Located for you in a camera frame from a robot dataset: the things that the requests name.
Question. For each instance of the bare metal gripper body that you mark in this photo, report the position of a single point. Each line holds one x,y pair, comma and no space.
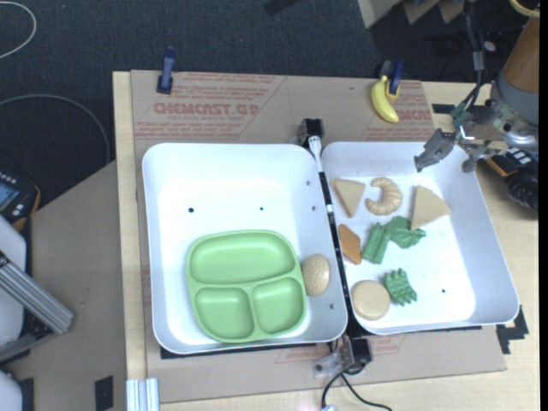
516,133

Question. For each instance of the green lettuce leaf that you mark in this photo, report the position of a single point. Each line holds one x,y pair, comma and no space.
404,234

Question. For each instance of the brown cardboard board red print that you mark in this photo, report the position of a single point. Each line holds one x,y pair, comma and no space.
205,109

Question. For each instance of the tan croissant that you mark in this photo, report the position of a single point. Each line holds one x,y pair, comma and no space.
387,206

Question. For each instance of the yellow banana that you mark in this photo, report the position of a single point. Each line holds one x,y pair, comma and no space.
382,103

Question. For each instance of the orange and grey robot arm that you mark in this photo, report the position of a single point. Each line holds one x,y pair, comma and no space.
523,64

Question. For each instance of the green asparagus bundle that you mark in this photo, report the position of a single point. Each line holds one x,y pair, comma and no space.
374,244

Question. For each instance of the green divided plate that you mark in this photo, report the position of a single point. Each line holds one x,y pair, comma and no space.
240,272

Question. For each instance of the orange diamond biscuit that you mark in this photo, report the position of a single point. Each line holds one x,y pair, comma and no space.
350,244

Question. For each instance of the tan domed bun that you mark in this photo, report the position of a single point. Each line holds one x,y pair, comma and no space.
316,274

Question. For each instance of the tan round flat bun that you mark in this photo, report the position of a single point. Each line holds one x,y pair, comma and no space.
370,300

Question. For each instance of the green ridged vegetable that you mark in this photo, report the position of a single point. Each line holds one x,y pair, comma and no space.
400,287

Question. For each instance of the white plastic tray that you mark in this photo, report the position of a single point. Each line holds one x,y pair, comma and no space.
449,263
231,195

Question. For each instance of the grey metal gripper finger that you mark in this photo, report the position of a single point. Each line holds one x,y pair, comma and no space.
471,161
434,149

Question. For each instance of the tan triangular sandwich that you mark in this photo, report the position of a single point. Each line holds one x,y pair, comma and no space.
349,195

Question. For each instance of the tan triangular bread slice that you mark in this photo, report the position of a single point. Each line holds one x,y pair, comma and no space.
426,210

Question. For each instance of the thin black and white rod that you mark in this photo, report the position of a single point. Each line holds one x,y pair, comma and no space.
330,206

